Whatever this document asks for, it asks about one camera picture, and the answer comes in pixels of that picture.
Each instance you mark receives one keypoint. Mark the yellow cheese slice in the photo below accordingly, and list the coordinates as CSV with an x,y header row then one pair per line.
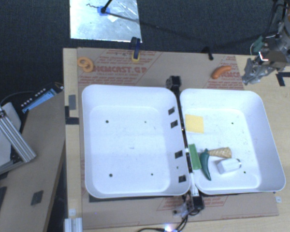
x,y
194,123

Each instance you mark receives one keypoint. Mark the orange sausage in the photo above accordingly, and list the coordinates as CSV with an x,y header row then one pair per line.
x,y
221,72

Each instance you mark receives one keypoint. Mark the dark green chili pepper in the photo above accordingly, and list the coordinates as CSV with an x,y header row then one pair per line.
x,y
205,164

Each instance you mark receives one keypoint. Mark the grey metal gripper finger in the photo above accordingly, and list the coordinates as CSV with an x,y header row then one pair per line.
x,y
248,69
263,72

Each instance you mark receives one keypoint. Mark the white plastic tray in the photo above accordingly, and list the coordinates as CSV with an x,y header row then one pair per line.
x,y
232,134
130,144

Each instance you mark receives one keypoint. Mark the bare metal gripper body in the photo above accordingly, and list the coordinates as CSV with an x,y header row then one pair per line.
x,y
278,55

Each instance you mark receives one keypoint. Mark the brown cardboard board red print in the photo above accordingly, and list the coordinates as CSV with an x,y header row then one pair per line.
x,y
149,66

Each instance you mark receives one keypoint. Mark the beige ice cream cone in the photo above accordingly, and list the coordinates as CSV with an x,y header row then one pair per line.
x,y
221,152

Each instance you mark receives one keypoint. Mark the light green flat strip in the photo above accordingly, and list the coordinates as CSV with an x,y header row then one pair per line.
x,y
195,157

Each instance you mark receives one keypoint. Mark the orange pretzel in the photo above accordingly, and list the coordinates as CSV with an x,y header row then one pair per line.
x,y
85,64

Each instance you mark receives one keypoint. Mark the white carton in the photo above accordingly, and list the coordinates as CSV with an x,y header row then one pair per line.
x,y
227,166

